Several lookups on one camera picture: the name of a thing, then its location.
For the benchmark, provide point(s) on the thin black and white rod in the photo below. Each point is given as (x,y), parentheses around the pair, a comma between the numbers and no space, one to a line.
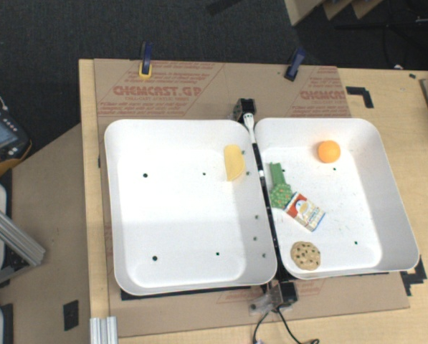
(261,170)

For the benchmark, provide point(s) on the white plastic tray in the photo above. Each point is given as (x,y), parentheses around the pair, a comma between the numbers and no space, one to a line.
(185,213)
(353,206)

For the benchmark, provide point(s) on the green broccoli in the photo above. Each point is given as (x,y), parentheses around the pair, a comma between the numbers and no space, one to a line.
(280,188)

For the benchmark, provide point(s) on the brown cardboard board, red print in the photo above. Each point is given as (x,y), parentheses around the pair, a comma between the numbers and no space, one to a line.
(256,88)

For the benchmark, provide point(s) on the red and white carton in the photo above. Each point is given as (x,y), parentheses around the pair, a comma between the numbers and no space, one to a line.
(304,211)

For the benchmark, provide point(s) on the orange ball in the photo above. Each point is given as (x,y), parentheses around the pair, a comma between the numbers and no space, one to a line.
(329,151)

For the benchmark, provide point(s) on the brown chocolate chip biscuit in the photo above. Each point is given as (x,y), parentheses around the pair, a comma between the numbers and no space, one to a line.
(305,256)

